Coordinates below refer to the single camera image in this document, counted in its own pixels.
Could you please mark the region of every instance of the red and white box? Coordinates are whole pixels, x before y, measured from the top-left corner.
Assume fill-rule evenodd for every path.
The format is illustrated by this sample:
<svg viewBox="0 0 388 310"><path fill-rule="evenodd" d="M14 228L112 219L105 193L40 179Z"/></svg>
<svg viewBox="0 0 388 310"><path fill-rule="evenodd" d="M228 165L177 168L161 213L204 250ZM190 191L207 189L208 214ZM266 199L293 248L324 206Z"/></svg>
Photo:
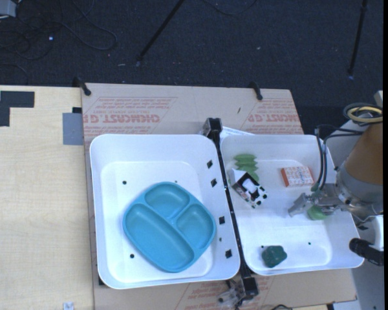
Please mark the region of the red and white box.
<svg viewBox="0 0 388 310"><path fill-rule="evenodd" d="M281 174L286 187L307 186L314 184L312 173L306 166L282 168Z"/></svg>

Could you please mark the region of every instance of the tripod leg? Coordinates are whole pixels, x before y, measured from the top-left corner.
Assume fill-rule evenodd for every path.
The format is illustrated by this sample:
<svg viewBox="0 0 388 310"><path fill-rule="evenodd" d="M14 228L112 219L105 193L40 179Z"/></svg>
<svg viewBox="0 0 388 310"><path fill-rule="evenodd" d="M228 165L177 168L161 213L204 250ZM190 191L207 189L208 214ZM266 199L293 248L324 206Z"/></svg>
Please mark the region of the tripod leg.
<svg viewBox="0 0 388 310"><path fill-rule="evenodd" d="M161 26L158 28L158 30L155 32L154 36L151 38L151 40L148 42L148 44L145 46L145 48L141 51L141 53L136 57L138 61L142 61L144 58L144 55L147 53L149 48L153 45L153 43L156 41L156 39L159 37L163 29L167 26L171 18L173 18L174 14L177 12L177 10L181 7L184 0L179 0L175 7L172 9L171 13L167 16L165 21L161 24Z"/></svg>
<svg viewBox="0 0 388 310"><path fill-rule="evenodd" d="M361 31L362 31L362 26L363 26L363 20L365 18L365 12L367 11L367 5L368 5L368 0L363 0L362 1L362 7L361 7L360 21L358 23L358 32L356 33L354 50L352 52L352 59L350 61L350 66L349 66L349 69L348 69L349 78L351 78L351 79L354 76L355 60L356 60L356 55L358 53L358 47L359 47L359 44L360 44Z"/></svg>

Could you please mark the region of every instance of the light wood surface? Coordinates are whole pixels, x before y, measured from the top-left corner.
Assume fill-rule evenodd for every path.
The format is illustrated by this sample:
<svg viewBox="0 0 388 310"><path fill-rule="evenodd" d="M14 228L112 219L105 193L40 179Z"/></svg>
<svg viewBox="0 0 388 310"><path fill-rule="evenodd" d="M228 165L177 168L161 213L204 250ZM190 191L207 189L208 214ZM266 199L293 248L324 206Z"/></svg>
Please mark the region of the light wood surface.
<svg viewBox="0 0 388 310"><path fill-rule="evenodd" d="M0 127L0 309L92 309L84 149L62 133L80 90L33 91L34 108Z"/></svg>

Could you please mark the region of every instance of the dark floor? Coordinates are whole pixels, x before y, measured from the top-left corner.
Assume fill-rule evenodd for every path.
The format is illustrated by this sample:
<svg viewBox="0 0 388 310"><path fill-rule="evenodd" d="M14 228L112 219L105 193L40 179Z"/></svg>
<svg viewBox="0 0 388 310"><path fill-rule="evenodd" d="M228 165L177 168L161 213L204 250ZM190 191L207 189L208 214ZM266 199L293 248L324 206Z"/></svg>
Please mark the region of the dark floor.
<svg viewBox="0 0 388 310"><path fill-rule="evenodd" d="M0 85L89 83L290 89L306 134L383 90L383 0L12 0ZM138 63L138 54L144 55Z"/></svg>

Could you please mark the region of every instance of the blue divided plate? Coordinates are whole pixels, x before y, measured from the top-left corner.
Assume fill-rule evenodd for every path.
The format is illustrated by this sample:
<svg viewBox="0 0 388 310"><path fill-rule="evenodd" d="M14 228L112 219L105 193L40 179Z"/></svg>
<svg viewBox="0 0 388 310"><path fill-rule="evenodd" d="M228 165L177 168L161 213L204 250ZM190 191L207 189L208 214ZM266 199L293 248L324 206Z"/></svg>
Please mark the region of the blue divided plate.
<svg viewBox="0 0 388 310"><path fill-rule="evenodd" d="M167 272L181 272L199 259L215 236L207 208L183 187L157 183L125 211L122 227L133 245Z"/></svg>

